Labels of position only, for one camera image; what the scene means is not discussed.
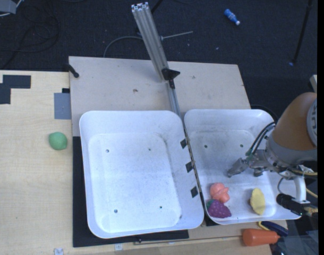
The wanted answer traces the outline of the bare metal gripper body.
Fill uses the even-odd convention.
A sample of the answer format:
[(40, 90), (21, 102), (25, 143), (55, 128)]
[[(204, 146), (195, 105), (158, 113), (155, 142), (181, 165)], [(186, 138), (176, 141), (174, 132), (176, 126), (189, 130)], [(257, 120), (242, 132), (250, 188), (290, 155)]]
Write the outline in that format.
[(270, 171), (281, 172), (281, 162), (272, 151), (267, 149), (258, 149), (252, 153), (248, 158), (248, 165), (250, 168), (258, 172)]

